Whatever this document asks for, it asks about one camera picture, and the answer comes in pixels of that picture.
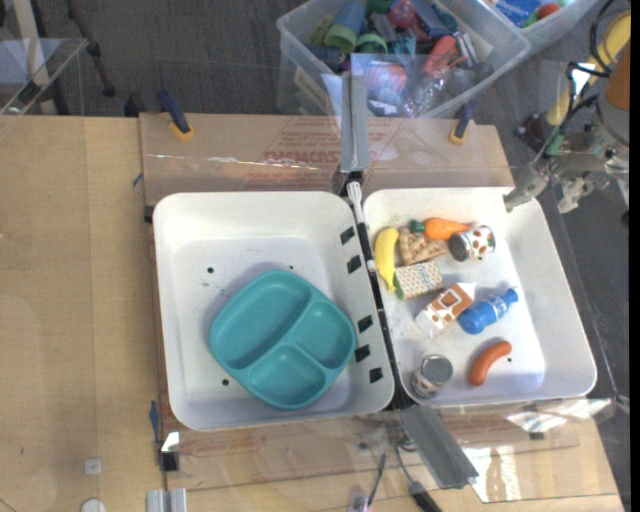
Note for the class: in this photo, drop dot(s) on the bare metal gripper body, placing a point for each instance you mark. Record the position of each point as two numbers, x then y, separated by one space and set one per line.
600 162

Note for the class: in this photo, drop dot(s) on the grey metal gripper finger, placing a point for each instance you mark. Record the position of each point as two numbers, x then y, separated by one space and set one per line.
574 192
522 189

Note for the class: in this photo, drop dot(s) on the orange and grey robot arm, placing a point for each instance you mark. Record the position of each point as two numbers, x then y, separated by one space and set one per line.
619 85

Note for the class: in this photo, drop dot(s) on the white can with strawberry print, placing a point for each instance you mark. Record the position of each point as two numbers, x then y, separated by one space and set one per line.
475 243

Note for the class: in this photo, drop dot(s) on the orange carrot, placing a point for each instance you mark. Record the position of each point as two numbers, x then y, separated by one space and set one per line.
442 228

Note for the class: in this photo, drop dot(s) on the white plastic tray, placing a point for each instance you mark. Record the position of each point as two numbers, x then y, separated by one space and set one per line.
200 300
545 300

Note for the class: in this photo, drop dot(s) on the tan pizza slice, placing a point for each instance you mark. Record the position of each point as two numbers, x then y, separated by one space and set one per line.
419 248

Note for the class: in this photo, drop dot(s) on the blue bottle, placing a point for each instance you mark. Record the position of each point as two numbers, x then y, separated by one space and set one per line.
480 315

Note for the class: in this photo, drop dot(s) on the beige patterned packet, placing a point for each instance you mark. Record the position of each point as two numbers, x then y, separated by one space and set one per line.
419 280

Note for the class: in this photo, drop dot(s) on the white and orange carton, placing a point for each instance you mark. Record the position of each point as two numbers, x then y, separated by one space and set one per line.
442 310

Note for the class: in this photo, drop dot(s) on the small clear plastic storage bin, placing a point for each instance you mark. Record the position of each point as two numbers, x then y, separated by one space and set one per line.
540 22

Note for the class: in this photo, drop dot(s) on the yellow banana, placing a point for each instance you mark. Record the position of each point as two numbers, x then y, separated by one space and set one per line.
385 255

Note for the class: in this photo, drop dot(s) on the thin black and white rod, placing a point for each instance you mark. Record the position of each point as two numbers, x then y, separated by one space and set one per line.
367 247

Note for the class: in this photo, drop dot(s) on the orange sausage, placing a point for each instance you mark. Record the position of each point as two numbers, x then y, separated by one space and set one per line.
487 365

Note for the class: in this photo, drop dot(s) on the small can with red print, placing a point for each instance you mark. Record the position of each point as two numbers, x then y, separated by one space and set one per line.
431 376

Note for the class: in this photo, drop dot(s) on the large clear plastic storage bin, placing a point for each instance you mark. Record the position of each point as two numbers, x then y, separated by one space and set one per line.
310 75

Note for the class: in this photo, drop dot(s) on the brown cardboard board red print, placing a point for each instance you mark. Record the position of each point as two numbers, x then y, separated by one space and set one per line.
240 155

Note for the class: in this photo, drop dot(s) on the teal divided plate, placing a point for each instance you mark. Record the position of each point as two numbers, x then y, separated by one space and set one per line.
280 340

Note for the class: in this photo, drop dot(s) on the black cylinder on white bracket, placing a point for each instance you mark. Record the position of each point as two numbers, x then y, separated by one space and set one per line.
532 129

